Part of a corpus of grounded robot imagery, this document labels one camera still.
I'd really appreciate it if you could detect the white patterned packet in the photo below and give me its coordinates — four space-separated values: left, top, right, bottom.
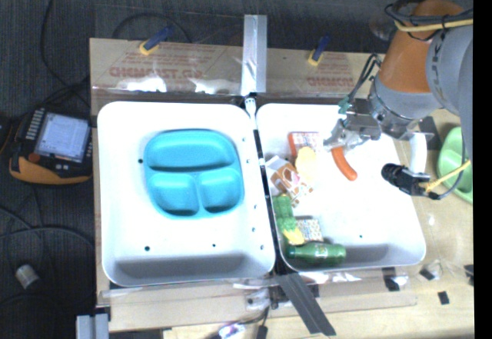
296 217 323 244

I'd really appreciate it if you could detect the yellow toy food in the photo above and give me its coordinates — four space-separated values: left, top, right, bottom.
294 145 319 181

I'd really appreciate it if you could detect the white plastic tray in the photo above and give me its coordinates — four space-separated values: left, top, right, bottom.
96 100 278 288
254 102 427 274

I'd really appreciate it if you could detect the orange and white packet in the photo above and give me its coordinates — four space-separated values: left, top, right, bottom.
287 131 324 158

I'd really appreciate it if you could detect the green and yellow toy corn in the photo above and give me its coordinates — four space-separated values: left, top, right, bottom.
272 194 307 247

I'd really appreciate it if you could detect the orange toy sausage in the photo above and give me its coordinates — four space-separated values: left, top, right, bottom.
331 146 359 182

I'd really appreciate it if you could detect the brown cardboard board red print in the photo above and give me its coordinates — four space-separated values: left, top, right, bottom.
88 37 420 333

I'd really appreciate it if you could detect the grey metal can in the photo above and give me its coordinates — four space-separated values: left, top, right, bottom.
15 263 41 290

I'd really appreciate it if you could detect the black cylinder on white bracket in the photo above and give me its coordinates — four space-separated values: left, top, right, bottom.
381 132 434 198

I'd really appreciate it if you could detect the brown and white carton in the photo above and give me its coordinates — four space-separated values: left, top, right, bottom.
265 155 314 208

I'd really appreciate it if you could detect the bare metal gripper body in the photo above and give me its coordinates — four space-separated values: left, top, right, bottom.
337 98 384 147

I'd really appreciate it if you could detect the blue divided plate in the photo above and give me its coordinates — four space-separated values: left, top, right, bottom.
142 128 246 221

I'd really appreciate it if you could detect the green divided plate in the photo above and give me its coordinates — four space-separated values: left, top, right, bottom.
437 126 474 205

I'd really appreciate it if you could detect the green plastic bottle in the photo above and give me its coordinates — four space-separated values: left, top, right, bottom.
284 241 347 267

